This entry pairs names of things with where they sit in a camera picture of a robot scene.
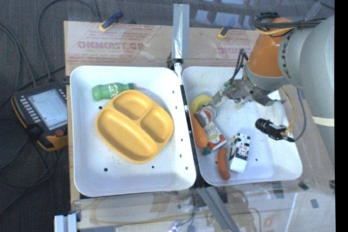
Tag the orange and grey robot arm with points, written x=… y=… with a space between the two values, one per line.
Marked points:
x=310 y=57

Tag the black cylinder on white bracket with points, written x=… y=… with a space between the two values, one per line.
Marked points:
x=274 y=129

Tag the orange sausage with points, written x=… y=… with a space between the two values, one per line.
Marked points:
x=223 y=165

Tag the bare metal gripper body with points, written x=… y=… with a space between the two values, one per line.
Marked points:
x=244 y=93

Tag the green plastic bottle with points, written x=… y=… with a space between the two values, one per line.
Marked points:
x=102 y=92

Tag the white plastic tray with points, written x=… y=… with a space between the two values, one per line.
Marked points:
x=269 y=160
x=89 y=149

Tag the yellow banana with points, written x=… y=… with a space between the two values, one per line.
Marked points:
x=198 y=101

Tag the yellow divided plate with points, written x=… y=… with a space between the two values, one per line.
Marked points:
x=122 y=130

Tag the white and orange juice carton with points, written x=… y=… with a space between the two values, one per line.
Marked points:
x=214 y=135

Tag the brown cardboard board, red print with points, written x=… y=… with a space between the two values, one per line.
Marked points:
x=114 y=46

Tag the red and white can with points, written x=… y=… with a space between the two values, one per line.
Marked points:
x=208 y=114

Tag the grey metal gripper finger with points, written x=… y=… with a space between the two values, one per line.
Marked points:
x=216 y=96
x=223 y=100

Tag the orange carrot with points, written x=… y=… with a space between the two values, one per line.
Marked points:
x=199 y=133

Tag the black and white milk carton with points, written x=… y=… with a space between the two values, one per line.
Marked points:
x=240 y=152

